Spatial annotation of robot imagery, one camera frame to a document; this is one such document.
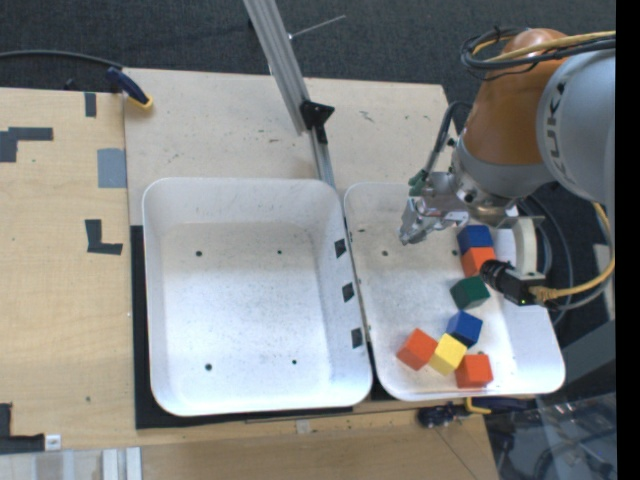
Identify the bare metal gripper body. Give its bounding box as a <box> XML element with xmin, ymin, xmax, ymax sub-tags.
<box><xmin>405</xmin><ymin>170</ymin><xmax>519</xmax><ymax>233</ymax></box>

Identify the white plastic tray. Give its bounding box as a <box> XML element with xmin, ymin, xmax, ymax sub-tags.
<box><xmin>141</xmin><ymin>176</ymin><xmax>374</xmax><ymax>418</ymax></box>
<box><xmin>343</xmin><ymin>181</ymin><xmax>568</xmax><ymax>403</ymax></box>

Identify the blue cube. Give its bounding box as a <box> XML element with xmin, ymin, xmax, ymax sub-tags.
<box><xmin>445</xmin><ymin>309</ymin><xmax>485</xmax><ymax>348</ymax></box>
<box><xmin>455</xmin><ymin>223</ymin><xmax>496</xmax><ymax>258</ymax></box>

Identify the green cube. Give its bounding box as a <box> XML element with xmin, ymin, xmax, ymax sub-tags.
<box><xmin>448</xmin><ymin>275</ymin><xmax>492</xmax><ymax>311</ymax></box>

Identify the yellow cube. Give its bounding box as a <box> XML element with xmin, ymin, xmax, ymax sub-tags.
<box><xmin>427</xmin><ymin>332</ymin><xmax>469</xmax><ymax>377</ymax></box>

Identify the pale wood board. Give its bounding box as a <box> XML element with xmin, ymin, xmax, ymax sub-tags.
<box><xmin>122</xmin><ymin>67</ymin><xmax>501</xmax><ymax>448</ymax></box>

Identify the black cylinder on white bracket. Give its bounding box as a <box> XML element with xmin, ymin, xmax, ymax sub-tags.
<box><xmin>478</xmin><ymin>215</ymin><xmax>549</xmax><ymax>308</ymax></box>

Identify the orange cube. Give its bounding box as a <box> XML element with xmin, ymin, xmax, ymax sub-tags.
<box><xmin>459</xmin><ymin>246</ymin><xmax>498</xmax><ymax>279</ymax></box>
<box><xmin>453</xmin><ymin>352</ymin><xmax>495</xmax><ymax>390</ymax></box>
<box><xmin>395</xmin><ymin>327</ymin><xmax>440</xmax><ymax>372</ymax></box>

